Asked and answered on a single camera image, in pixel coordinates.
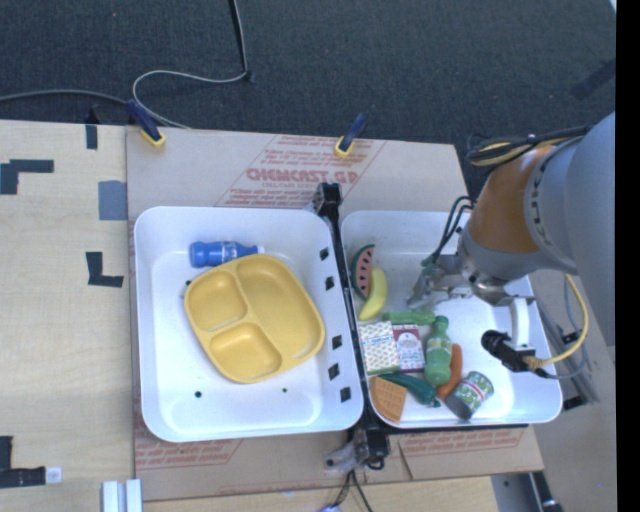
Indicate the yellow printed carton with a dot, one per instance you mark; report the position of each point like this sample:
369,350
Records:
378,347

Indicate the yellow divided plate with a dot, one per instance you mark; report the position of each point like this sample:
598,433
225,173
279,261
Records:
280,295

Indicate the white plastic tray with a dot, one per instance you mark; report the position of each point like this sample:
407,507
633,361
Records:
500,400
170,400

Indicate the watermelon slice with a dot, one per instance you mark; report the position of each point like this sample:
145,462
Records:
364,270

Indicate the blue bottle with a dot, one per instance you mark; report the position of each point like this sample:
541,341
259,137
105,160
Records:
215,253

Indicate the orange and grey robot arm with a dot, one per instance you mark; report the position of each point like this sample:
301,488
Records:
560,200

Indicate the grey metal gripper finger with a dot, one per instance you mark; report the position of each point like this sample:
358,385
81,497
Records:
416,292
439,296

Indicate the orange carrot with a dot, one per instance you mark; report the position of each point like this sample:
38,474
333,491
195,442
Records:
455,367

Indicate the black cylinder on white bracket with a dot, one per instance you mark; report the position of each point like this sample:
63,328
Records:
505,347

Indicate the yellow banana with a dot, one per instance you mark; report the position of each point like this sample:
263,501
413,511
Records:
377,297

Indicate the dark green pepper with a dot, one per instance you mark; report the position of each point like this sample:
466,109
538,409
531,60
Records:
417,387

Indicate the green cucumber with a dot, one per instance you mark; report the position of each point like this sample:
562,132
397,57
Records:
407,317

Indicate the green bottle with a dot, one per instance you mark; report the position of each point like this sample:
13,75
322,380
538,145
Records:
438,352

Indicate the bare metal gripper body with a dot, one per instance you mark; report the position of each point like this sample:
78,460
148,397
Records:
457,280

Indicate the brown waffle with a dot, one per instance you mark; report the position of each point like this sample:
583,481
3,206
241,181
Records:
389,399

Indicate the red and white carton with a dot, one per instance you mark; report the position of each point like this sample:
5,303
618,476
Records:
408,347

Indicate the thin black rod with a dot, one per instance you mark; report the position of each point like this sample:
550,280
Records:
350,320

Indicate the green can of peas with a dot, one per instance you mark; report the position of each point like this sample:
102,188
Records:
470,395

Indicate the brown cardboard board red print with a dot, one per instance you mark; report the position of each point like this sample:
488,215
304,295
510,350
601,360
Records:
280,170

